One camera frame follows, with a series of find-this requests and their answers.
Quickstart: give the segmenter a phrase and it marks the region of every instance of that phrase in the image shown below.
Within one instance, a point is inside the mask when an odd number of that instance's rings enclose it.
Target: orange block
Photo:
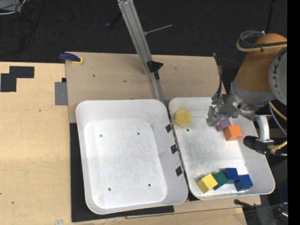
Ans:
[[[238,140],[240,137],[242,137],[242,133],[238,125],[228,126],[223,133],[227,141]]]

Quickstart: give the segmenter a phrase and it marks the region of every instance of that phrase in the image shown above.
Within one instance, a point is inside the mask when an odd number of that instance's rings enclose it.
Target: black bracket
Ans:
[[[158,70],[163,66],[163,63],[150,60],[147,62],[147,65],[148,65],[149,71],[151,73],[154,73],[154,76],[156,79],[159,79]]]

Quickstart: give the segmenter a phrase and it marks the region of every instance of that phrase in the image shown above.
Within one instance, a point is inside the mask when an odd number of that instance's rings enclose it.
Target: wooden table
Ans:
[[[102,60],[104,57],[111,62],[115,62],[117,58],[122,65],[128,65],[128,59],[133,66],[139,64],[136,54],[80,53],[80,55],[85,61],[83,66],[86,67],[89,66],[88,61],[95,58]],[[166,100],[180,97],[190,84],[195,87],[189,88],[189,96],[193,96],[192,90],[197,96],[210,96],[217,90],[218,74],[213,58],[154,55],[153,59],[165,63],[161,68],[160,76]],[[0,93],[0,224],[54,225],[62,219],[63,225],[97,225],[110,222],[121,225],[199,224],[199,221],[210,225],[240,225],[236,216],[239,214],[239,217],[243,217],[240,216],[242,208],[233,203],[234,198],[194,202],[187,200],[183,204],[175,205],[175,212],[172,214],[117,217],[72,223],[69,124],[74,122],[71,120],[74,119],[72,117],[75,104],[85,99],[85,96],[97,98],[94,95],[99,91],[94,90],[92,95],[86,95],[84,91],[91,89],[85,87],[84,83],[89,81],[86,79],[75,81],[68,69],[66,74],[66,66],[70,65],[68,63],[0,63],[0,73],[9,73],[9,66],[35,67],[34,78],[17,79],[16,92]],[[197,68],[197,71],[201,72],[195,75],[195,70],[190,70],[192,68]],[[120,76],[122,72],[127,73],[120,70],[116,75],[121,79],[121,82],[119,81],[121,84],[126,83],[123,82],[125,78]],[[97,71],[91,73],[91,76],[93,74],[95,77],[100,77]],[[102,71],[101,80],[105,80],[108,75]],[[55,105],[54,83],[61,82],[64,77],[67,77],[68,93],[70,92],[69,104],[73,106],[70,111],[68,106]],[[128,78],[127,83],[134,83],[134,79],[132,77],[131,79]],[[70,89],[69,86],[76,82],[77,85]],[[142,83],[139,84],[140,88],[143,87],[142,90],[145,86],[151,89],[149,80],[143,85]],[[205,84],[206,89],[202,90],[198,87],[199,83]],[[75,90],[79,85],[81,97],[75,98],[72,89]],[[102,92],[97,99],[108,99],[111,89],[113,88],[108,87],[106,92]],[[151,92],[147,95],[148,92],[145,89],[138,96],[143,94],[145,94],[143,98],[153,96]],[[258,195],[239,196],[239,199],[256,205],[261,202]]]

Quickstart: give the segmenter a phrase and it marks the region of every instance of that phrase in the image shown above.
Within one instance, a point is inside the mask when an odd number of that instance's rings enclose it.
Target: yellow cable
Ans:
[[[240,40],[238,40],[236,42],[236,47],[242,51],[242,52],[255,52],[255,51],[261,51],[261,47],[254,47],[254,48],[243,48],[240,46]],[[275,48],[283,48],[283,47],[287,47],[287,44],[282,44],[282,45],[275,45],[275,46],[266,46],[263,47],[263,50],[267,50],[267,49],[275,49]]]
[[[287,140],[286,140],[285,142],[283,142],[282,144],[280,144],[280,145],[268,145],[268,148],[269,148],[272,152],[274,152],[274,151],[276,151],[276,150],[279,150],[279,149],[283,148],[283,147],[286,146],[286,145],[287,145]]]
[[[276,112],[282,119],[287,121],[287,117],[284,116],[280,111],[278,111],[277,108],[271,102],[269,102],[269,105],[274,110],[274,112]]]

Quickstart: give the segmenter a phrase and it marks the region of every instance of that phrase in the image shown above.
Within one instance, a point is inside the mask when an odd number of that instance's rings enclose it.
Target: blue clamp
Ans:
[[[77,57],[76,55],[67,52],[61,52],[58,58],[60,60],[71,61],[74,64],[81,64],[83,62],[81,57]]]

